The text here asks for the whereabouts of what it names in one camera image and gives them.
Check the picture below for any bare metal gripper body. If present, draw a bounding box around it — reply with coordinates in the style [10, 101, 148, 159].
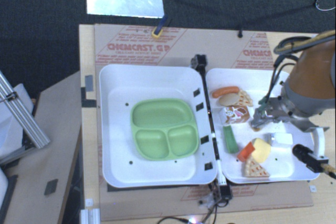
[262, 96, 300, 125]

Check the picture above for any brown printed carton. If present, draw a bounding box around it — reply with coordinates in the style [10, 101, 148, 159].
[223, 105, 251, 125]

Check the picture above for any clear plastic bottle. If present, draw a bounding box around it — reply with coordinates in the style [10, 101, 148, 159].
[263, 132, 293, 146]

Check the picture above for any pizza slice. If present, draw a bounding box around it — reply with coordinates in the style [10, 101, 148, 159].
[237, 89, 254, 108]
[241, 156, 271, 179]

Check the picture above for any yellow rounded toy food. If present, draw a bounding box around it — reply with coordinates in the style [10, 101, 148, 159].
[250, 137, 272, 164]

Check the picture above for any green rectangular block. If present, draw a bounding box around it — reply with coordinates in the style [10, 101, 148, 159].
[222, 125, 240, 154]

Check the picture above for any tan round biscuit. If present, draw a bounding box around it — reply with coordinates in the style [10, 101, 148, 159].
[218, 93, 241, 107]

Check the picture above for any orange carrot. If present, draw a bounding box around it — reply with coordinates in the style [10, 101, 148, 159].
[236, 141, 256, 163]

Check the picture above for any orange sausage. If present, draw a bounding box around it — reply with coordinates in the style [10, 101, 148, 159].
[211, 86, 240, 99]

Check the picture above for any white plastic tray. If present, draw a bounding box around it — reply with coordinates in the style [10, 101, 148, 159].
[98, 63, 219, 188]
[205, 68, 321, 184]

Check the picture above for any thin black and white rod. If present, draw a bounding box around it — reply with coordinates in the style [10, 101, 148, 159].
[199, 66, 226, 187]

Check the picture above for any green divided plate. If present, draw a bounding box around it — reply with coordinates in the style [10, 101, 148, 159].
[130, 98, 200, 162]

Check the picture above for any brown cardboard board red print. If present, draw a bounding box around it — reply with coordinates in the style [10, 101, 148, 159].
[93, 24, 320, 215]

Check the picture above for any black cylinder on white bracket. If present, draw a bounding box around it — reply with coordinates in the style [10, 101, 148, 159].
[292, 127, 330, 174]

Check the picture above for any black block with thin wires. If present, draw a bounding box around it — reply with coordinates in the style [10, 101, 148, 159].
[190, 54, 208, 70]
[209, 183, 233, 207]

